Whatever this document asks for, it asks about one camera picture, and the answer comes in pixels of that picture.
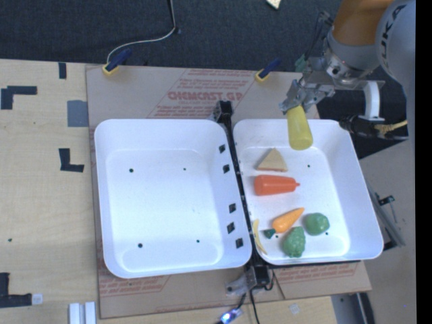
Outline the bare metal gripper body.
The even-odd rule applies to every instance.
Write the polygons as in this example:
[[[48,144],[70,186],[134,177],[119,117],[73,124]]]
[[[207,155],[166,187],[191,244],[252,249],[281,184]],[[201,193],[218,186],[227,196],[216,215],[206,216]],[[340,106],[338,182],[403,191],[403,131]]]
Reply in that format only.
[[[368,73],[368,70],[351,67],[333,55],[310,57],[306,60],[301,85],[303,88],[326,93],[354,90]]]

